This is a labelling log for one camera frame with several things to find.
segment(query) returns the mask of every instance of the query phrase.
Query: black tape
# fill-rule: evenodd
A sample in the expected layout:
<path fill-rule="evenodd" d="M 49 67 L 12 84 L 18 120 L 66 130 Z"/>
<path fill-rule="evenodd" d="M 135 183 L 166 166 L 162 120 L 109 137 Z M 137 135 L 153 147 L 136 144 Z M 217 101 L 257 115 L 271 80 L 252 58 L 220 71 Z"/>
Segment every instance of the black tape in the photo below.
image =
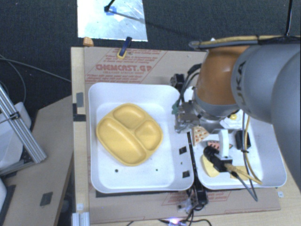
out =
<path fill-rule="evenodd" d="M 187 152 L 187 148 L 185 146 L 179 149 L 179 154 L 180 155 L 185 153 L 185 152 Z"/>
<path fill-rule="evenodd" d="M 73 103 L 73 121 L 86 121 L 86 115 L 77 114 L 77 104 Z"/>
<path fill-rule="evenodd" d="M 40 202 L 41 207 L 51 203 L 52 194 L 53 194 L 53 192 L 43 194 L 41 202 Z"/>
<path fill-rule="evenodd" d="M 182 177 L 183 177 L 183 178 L 188 178 L 188 177 L 190 177 L 189 171 L 184 171 Z"/>

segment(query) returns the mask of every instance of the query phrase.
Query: yellow divided plate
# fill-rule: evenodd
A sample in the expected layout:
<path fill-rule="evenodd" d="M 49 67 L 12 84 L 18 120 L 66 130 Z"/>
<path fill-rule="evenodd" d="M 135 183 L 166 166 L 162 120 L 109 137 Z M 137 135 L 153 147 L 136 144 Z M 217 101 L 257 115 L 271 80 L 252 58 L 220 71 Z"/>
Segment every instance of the yellow divided plate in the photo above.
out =
<path fill-rule="evenodd" d="M 146 161 L 163 139 L 158 123 L 131 103 L 120 105 L 105 115 L 96 127 L 96 135 L 111 155 L 127 166 Z"/>

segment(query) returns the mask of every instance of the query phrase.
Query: cable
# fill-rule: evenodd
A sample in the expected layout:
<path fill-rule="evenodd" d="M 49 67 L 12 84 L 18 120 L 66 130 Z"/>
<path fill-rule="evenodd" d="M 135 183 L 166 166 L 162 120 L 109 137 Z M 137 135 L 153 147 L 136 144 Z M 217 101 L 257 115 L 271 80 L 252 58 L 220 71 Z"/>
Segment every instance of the cable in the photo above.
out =
<path fill-rule="evenodd" d="M 193 220 L 193 212 L 194 212 L 194 208 L 191 209 L 191 211 L 190 211 L 190 213 L 188 214 L 187 218 L 186 218 L 185 220 L 182 220 L 181 222 L 182 222 L 182 223 L 186 223 L 186 222 L 189 221 L 190 218 L 191 218 L 191 220 Z"/>
<path fill-rule="evenodd" d="M 193 220 L 193 221 L 188 220 L 188 222 L 191 222 L 191 223 L 198 223 L 198 222 L 202 222 L 202 221 L 205 221 L 209 224 L 209 226 L 212 226 L 212 224 L 210 223 L 210 221 L 208 219 L 199 219 L 199 220 Z"/>
<path fill-rule="evenodd" d="M 9 91 L 8 91 L 8 88 L 6 87 L 6 85 L 5 85 L 2 81 L 0 81 L 0 84 L 1 84 L 2 87 L 5 89 L 5 91 L 6 91 L 7 95 L 8 95 L 8 97 L 9 97 Z"/>
<path fill-rule="evenodd" d="M 163 220 L 163 219 L 158 219 L 158 221 L 160 221 L 161 223 L 164 223 L 164 224 L 169 224 L 170 223 L 169 221 Z"/>
<path fill-rule="evenodd" d="M 199 73 L 195 73 L 189 80 L 187 80 L 187 82 L 184 83 L 181 93 L 180 93 L 180 98 L 181 100 L 184 102 L 184 94 L 185 91 L 187 90 L 187 88 L 189 87 L 191 81 L 194 79 L 194 77 L 196 77 Z"/>
<path fill-rule="evenodd" d="M 290 0 L 288 4 L 288 11 L 287 11 L 285 36 L 289 36 L 291 20 L 292 20 L 292 6 L 293 6 L 293 0 Z"/>
<path fill-rule="evenodd" d="M 194 216 L 194 210 L 192 210 L 192 212 L 191 212 L 191 220 L 189 220 L 189 218 L 186 219 L 186 222 L 189 222 L 188 226 L 191 226 L 192 221 L 193 221 L 193 216 Z"/>
<path fill-rule="evenodd" d="M 257 195 L 255 194 L 255 191 L 253 191 L 254 193 L 252 193 L 251 189 L 245 184 L 245 182 L 240 178 L 240 176 L 236 173 L 236 172 L 231 172 L 231 175 L 236 177 L 241 183 L 242 185 L 244 185 L 244 187 L 246 188 L 246 190 L 248 190 L 249 194 L 254 198 L 254 200 L 257 202 L 258 198 Z"/>
<path fill-rule="evenodd" d="M 248 167 L 249 167 L 249 170 L 250 172 L 252 173 L 252 175 L 254 176 L 254 178 L 258 181 L 259 178 L 256 176 L 256 174 L 254 173 L 252 167 L 251 167 L 251 164 L 250 164 L 250 161 L 249 161 L 249 158 L 248 158 L 248 154 L 247 154 L 247 137 L 248 137 L 248 128 L 249 128 L 249 124 L 250 124 L 250 116 L 248 116 L 248 119 L 247 119 L 247 122 L 246 122 L 246 131 L 245 131 L 245 137 L 244 137 L 244 151 L 243 151 L 243 154 L 245 155 L 246 157 L 246 162 L 248 164 Z"/>
<path fill-rule="evenodd" d="M 177 101 L 173 104 L 172 108 L 173 108 L 173 112 L 172 114 L 176 114 L 177 113 L 177 109 L 180 105 L 180 102 L 184 102 L 184 93 L 188 87 L 188 85 L 191 83 L 192 79 L 198 74 L 198 73 L 195 73 L 192 78 L 189 80 L 189 77 L 198 69 L 200 69 L 202 66 L 202 63 L 200 64 L 196 64 L 196 65 L 193 65 L 188 71 L 187 71 L 187 77 L 184 81 L 184 84 L 183 84 L 183 87 L 181 89 L 181 92 L 180 92 L 180 96 L 179 96 L 179 99 L 177 99 Z"/>
<path fill-rule="evenodd" d="M 201 211 L 204 208 L 204 205 L 202 205 L 200 208 L 196 207 L 194 210 L 195 211 Z"/>
<path fill-rule="evenodd" d="M 245 112 L 243 113 L 243 125 L 242 125 L 242 143 L 243 143 L 243 148 L 245 148 Z M 243 157 L 244 157 L 244 164 L 245 164 L 245 167 L 246 167 L 246 171 L 247 173 L 249 174 L 249 169 L 248 169 L 248 166 L 247 166 L 247 161 L 246 161 L 246 153 L 243 153 Z M 255 199 L 255 201 L 258 201 L 258 198 L 257 198 L 257 194 L 255 192 L 255 189 L 254 189 L 254 186 L 253 186 L 253 182 L 252 180 L 250 180 L 250 185 L 251 185 L 251 189 L 253 191 L 254 194 L 252 194 L 252 197 Z"/>
<path fill-rule="evenodd" d="M 237 167 L 233 166 L 233 165 L 230 164 L 230 163 L 226 163 L 226 164 L 225 164 L 225 167 L 227 168 L 228 172 L 230 172 L 230 173 L 233 172 L 233 171 L 236 172 L 236 173 L 240 173 L 240 174 L 244 175 L 245 177 L 247 177 L 247 178 L 253 180 L 254 182 L 256 182 L 256 183 L 258 183 L 258 184 L 262 184 L 262 182 L 261 182 L 259 179 L 253 178 L 252 176 L 250 176 L 250 175 L 247 174 L 246 172 L 244 172 L 244 171 L 238 169 Z"/>
<path fill-rule="evenodd" d="M 261 36 L 237 36 L 216 39 L 213 41 L 192 41 L 189 46 L 198 50 L 205 50 L 217 47 L 243 46 L 256 44 L 277 44 L 283 42 L 299 42 L 300 36 L 283 35 L 261 35 Z"/>
<path fill-rule="evenodd" d="M 15 71 L 16 71 L 16 73 L 18 74 L 18 76 L 20 77 L 20 79 L 21 79 L 21 82 L 22 82 L 22 84 L 23 84 L 23 89 L 24 89 L 24 97 L 23 97 L 23 104 L 25 103 L 25 100 L 26 100 L 26 85 L 25 85 L 25 82 L 24 82 L 24 80 L 23 80 L 23 77 L 22 77 L 22 75 L 20 74 L 20 72 L 16 69 L 16 67 L 14 67 L 14 65 L 9 61 L 9 60 L 7 60 L 3 55 L 1 55 L 0 54 L 0 60 L 4 60 L 4 61 L 6 61 Z"/>
<path fill-rule="evenodd" d="M 22 63 L 22 62 L 18 62 L 18 61 L 16 61 L 16 60 L 7 59 L 7 58 L 0 58 L 0 60 L 7 61 L 7 62 L 12 62 L 12 63 L 18 64 L 18 65 L 23 65 L 23 66 L 29 67 L 29 68 L 31 68 L 31 69 L 38 70 L 38 71 L 40 71 L 40 72 L 43 72 L 43 73 L 49 74 L 49 75 L 51 75 L 51 76 L 57 77 L 57 78 L 59 78 L 59 79 L 61 79 L 61 80 L 63 80 L 63 81 L 71 82 L 71 80 L 66 79 L 66 78 L 64 78 L 64 77 L 62 77 L 62 76 L 59 76 L 59 75 L 57 75 L 57 74 L 48 72 L 48 71 L 46 71 L 46 70 L 39 69 L 39 68 L 34 67 L 34 66 L 32 66 L 32 65 L 28 65 L 28 64 L 25 64 L 25 63 Z"/>
<path fill-rule="evenodd" d="M 134 222 L 134 221 L 129 222 L 129 223 L 127 224 L 127 226 L 130 226 L 133 222 Z"/>

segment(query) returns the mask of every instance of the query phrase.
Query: black cable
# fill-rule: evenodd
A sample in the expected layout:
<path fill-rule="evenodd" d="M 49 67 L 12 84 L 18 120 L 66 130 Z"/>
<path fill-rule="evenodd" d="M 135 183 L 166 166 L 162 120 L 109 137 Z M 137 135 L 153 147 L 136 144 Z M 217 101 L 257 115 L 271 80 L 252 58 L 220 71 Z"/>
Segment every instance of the black cable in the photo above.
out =
<path fill-rule="evenodd" d="M 25 100 L 26 100 L 26 85 L 25 85 L 25 82 L 24 82 L 24 79 L 23 79 L 22 75 L 16 69 L 16 67 L 14 67 L 14 65 L 9 60 L 7 60 L 3 55 L 0 54 L 0 57 L 1 57 L 0 59 L 6 61 L 8 63 L 8 65 L 10 65 L 16 71 L 16 73 L 18 74 L 18 76 L 20 77 L 21 82 L 23 84 L 23 89 L 24 89 L 24 97 L 23 97 L 23 104 L 24 104 Z"/>
<path fill-rule="evenodd" d="M 190 76 L 191 74 L 193 74 L 196 70 L 200 69 L 201 66 L 202 66 L 202 63 L 193 65 L 193 66 L 187 71 L 188 76 Z"/>
<path fill-rule="evenodd" d="M 239 176 L 236 172 L 234 172 L 234 171 L 232 171 L 230 174 L 231 174 L 232 176 L 234 176 L 235 178 L 237 178 L 237 179 L 242 183 L 242 185 L 244 185 L 244 187 L 246 188 L 246 190 L 248 190 L 249 194 L 250 194 L 250 195 L 254 198 L 254 200 L 257 202 L 257 201 L 258 201 L 257 196 L 256 196 L 255 194 L 252 193 L 251 189 L 247 186 L 247 184 L 245 184 L 245 182 L 240 178 L 240 176 Z"/>
<path fill-rule="evenodd" d="M 188 222 L 188 220 L 189 220 L 190 218 L 193 219 L 193 209 L 190 211 L 190 213 L 188 214 L 187 218 L 186 218 L 185 220 L 181 221 L 181 222 L 186 223 L 186 222 Z"/>
<path fill-rule="evenodd" d="M 192 193 L 192 188 L 187 189 L 187 190 L 186 190 L 186 193 L 187 193 L 188 197 L 190 198 L 190 195 L 191 195 L 191 193 Z"/>
<path fill-rule="evenodd" d="M 169 224 L 169 221 L 167 221 L 167 220 L 158 219 L 158 221 L 160 221 L 161 223 L 164 223 L 164 224 Z"/>
<path fill-rule="evenodd" d="M 62 77 L 62 76 L 59 76 L 59 75 L 57 75 L 57 74 L 48 72 L 48 71 L 46 71 L 46 70 L 39 69 L 39 68 L 34 67 L 34 66 L 32 66 L 32 65 L 28 65 L 28 64 L 25 64 L 25 63 L 16 61 L 16 60 L 7 59 L 7 58 L 0 58 L 0 60 L 7 61 L 7 62 L 12 62 L 12 63 L 18 64 L 18 65 L 23 65 L 23 66 L 29 67 L 29 68 L 31 68 L 31 69 L 38 70 L 38 71 L 43 72 L 43 73 L 46 73 L 46 74 L 48 74 L 48 75 L 57 77 L 57 78 L 59 78 L 59 79 L 61 79 L 61 80 L 63 80 L 63 81 L 71 82 L 71 80 L 66 79 L 66 78 L 64 78 L 64 77 Z"/>
<path fill-rule="evenodd" d="M 291 27 L 291 20 L 292 20 L 292 6 L 293 6 L 293 0 L 290 0 L 290 1 L 289 1 L 289 4 L 288 4 L 288 11 L 287 11 L 285 36 L 288 36 L 288 35 L 289 35 L 289 31 L 290 31 L 290 27 Z"/>
<path fill-rule="evenodd" d="M 191 220 L 189 221 L 189 218 L 186 220 L 186 222 L 189 222 L 189 225 L 188 226 L 191 226 L 192 224 L 192 221 L 193 221 L 193 216 L 194 216 L 194 210 L 192 210 L 192 213 L 191 213 Z"/>
<path fill-rule="evenodd" d="M 191 220 L 191 221 L 188 221 L 188 222 L 191 222 L 191 223 L 198 223 L 198 222 L 202 222 L 202 221 L 205 221 L 209 224 L 209 226 L 212 226 L 212 224 L 210 223 L 210 221 L 208 219 L 199 219 L 199 220 Z"/>
<path fill-rule="evenodd" d="M 243 152 L 243 157 L 244 157 L 244 163 L 245 163 L 245 167 L 246 167 L 246 172 L 247 172 L 247 174 L 249 175 L 250 173 L 249 173 L 249 169 L 248 169 L 248 166 L 247 166 L 247 162 L 246 162 L 246 154 L 245 153 L 247 153 L 247 152 Z M 253 182 L 252 182 L 252 180 L 251 179 L 249 179 L 249 181 L 250 181 L 250 185 L 251 185 L 251 189 L 252 189 L 252 191 L 253 191 L 253 193 L 254 193 L 254 199 L 255 199 L 255 201 L 257 202 L 258 201 L 258 198 L 257 198 L 257 194 L 256 194 L 256 191 L 255 191 L 255 188 L 254 188 L 254 185 L 253 185 Z"/>
<path fill-rule="evenodd" d="M 202 205 L 200 208 L 198 208 L 198 207 L 195 207 L 195 211 L 201 211 L 202 209 L 204 208 L 204 205 Z"/>
<path fill-rule="evenodd" d="M 127 224 L 127 226 L 130 226 L 132 223 L 133 223 L 134 221 L 132 221 L 132 222 L 129 222 L 128 224 Z"/>
<path fill-rule="evenodd" d="M 179 104 L 180 104 L 180 100 L 181 100 L 182 102 L 185 101 L 185 100 L 184 100 L 184 94 L 185 94 L 185 91 L 187 90 L 188 86 L 190 85 L 190 83 L 191 83 L 191 81 L 194 79 L 194 77 L 196 77 L 198 74 L 199 74 L 199 73 L 195 73 L 189 80 L 188 80 L 188 77 L 187 77 L 187 79 L 186 79 L 186 81 L 185 81 L 185 83 L 184 83 L 184 85 L 183 85 L 183 87 L 182 87 L 181 93 L 180 93 L 179 101 L 178 101 L 178 104 L 177 104 L 178 106 L 179 106 Z"/>

